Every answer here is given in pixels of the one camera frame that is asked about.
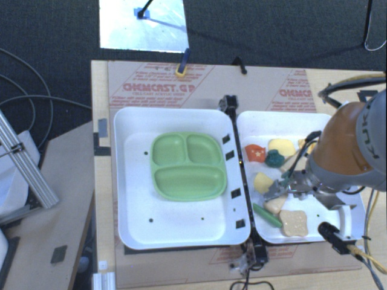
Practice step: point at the black cylinder on white bracket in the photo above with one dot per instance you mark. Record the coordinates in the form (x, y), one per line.
(332, 236)

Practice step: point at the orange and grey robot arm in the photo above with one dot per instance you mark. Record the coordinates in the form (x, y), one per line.
(341, 137)

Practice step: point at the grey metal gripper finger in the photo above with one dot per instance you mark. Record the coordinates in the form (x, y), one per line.
(276, 185)
(270, 195)

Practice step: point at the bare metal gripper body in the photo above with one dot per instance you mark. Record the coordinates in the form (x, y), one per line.
(305, 183)

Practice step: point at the white plastic tray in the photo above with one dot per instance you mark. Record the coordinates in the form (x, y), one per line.
(181, 219)
(257, 125)

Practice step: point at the green divided plate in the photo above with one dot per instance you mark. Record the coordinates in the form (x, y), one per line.
(187, 168)

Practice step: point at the tan bread slice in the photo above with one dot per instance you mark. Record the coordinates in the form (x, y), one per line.
(294, 223)

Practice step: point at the beige toy food piece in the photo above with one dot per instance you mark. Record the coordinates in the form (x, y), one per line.
(288, 163)

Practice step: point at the green broccoli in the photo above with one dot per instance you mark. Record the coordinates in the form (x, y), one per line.
(274, 159)

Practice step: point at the small yellow toy food piece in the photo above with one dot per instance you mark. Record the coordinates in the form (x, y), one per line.
(302, 143)

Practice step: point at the pale yellow toy food piece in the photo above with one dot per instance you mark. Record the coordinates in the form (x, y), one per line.
(274, 206)

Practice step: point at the thin black rod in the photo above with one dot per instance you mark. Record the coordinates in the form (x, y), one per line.
(242, 168)

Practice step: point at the green bean pod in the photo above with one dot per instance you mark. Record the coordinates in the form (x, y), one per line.
(266, 215)

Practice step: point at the brown cardboard board red print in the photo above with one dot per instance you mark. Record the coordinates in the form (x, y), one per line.
(181, 83)

